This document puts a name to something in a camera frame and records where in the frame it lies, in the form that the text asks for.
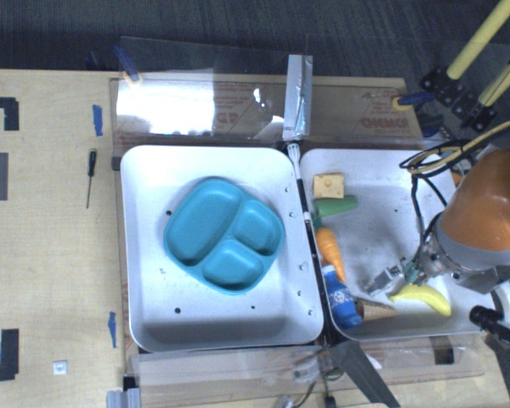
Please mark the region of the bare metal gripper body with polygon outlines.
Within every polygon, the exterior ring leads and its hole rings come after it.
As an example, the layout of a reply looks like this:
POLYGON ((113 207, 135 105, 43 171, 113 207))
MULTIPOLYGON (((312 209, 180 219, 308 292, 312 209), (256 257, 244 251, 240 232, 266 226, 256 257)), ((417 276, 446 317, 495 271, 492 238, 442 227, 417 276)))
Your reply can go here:
POLYGON ((448 275, 458 286, 480 294, 510 281, 510 251, 471 250, 450 255, 427 249, 403 265, 405 281, 423 285, 435 277, 448 275))

